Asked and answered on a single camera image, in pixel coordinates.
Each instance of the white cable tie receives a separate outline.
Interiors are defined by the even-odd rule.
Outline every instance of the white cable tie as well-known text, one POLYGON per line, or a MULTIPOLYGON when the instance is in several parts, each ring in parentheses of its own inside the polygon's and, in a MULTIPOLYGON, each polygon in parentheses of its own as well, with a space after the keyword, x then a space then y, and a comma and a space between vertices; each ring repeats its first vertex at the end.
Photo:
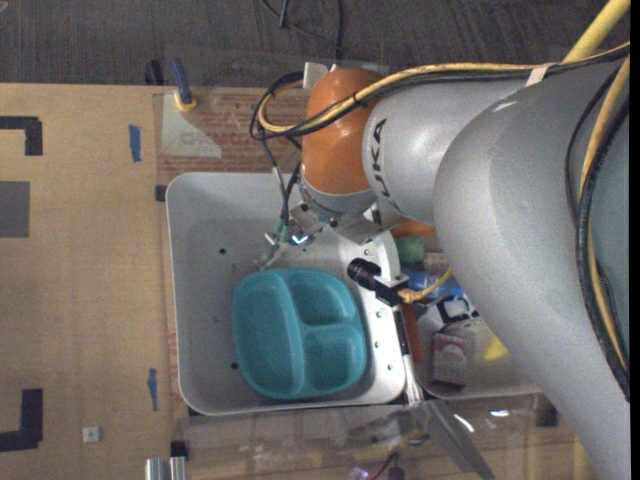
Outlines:
POLYGON ((557 62, 547 62, 546 64, 541 64, 540 66, 536 66, 531 70, 531 75, 529 75, 529 80, 525 84, 525 87, 529 87, 530 85, 535 85, 537 83, 542 82, 544 80, 547 71, 551 66, 555 66, 557 62))

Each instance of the teal divided plate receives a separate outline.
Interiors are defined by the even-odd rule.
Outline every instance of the teal divided plate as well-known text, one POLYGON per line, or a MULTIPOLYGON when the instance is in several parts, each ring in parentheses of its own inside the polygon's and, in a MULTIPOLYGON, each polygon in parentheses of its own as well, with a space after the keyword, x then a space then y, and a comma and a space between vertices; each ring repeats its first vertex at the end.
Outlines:
POLYGON ((356 383, 367 364, 360 313, 328 272, 282 269, 244 278, 231 301, 238 364, 258 393, 315 398, 356 383))

